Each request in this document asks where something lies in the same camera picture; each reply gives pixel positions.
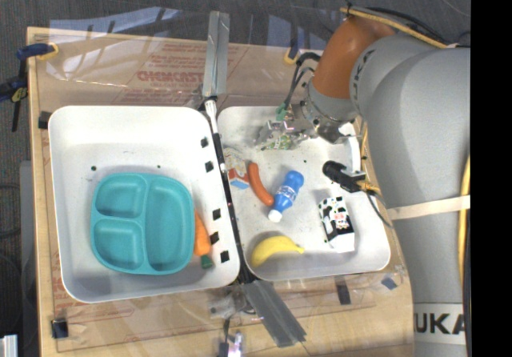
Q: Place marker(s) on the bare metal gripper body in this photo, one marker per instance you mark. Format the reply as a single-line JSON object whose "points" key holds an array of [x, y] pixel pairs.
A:
{"points": [[310, 120]]}

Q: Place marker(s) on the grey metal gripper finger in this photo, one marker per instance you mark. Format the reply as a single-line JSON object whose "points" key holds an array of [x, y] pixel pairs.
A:
{"points": [[298, 135], [267, 133]]}

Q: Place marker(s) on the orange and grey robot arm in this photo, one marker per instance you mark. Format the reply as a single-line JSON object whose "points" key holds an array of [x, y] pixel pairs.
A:
{"points": [[416, 139]]}

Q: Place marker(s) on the white red blue carton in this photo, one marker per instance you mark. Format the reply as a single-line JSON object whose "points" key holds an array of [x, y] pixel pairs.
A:
{"points": [[236, 169]]}

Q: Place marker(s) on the orange sausage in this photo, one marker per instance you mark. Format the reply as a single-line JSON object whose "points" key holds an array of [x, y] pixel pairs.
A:
{"points": [[259, 185]]}

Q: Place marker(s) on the blue bottle with white cap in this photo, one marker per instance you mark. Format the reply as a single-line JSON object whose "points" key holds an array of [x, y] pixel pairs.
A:
{"points": [[289, 189]]}

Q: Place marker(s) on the white plastic tray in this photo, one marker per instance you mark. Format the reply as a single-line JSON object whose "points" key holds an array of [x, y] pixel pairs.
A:
{"points": [[304, 227], [132, 135]]}

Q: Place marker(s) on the black and white cow carton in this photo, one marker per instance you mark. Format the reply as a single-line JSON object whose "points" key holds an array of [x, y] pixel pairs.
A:
{"points": [[338, 223]]}

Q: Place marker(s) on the yellow banana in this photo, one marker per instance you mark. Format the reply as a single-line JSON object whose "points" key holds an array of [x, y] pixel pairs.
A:
{"points": [[274, 249]]}

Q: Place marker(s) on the brown cardboard board, red print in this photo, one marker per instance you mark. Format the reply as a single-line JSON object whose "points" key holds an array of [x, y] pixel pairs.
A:
{"points": [[160, 75]]}

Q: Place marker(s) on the orange carrot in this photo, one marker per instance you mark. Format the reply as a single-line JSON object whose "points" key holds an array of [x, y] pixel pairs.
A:
{"points": [[201, 239]]}

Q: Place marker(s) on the teal divided plate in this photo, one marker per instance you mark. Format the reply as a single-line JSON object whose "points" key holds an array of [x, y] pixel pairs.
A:
{"points": [[168, 223]]}

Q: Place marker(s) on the black cylinder on white bracket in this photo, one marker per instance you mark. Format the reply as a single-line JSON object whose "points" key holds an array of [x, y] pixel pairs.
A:
{"points": [[339, 175]]}

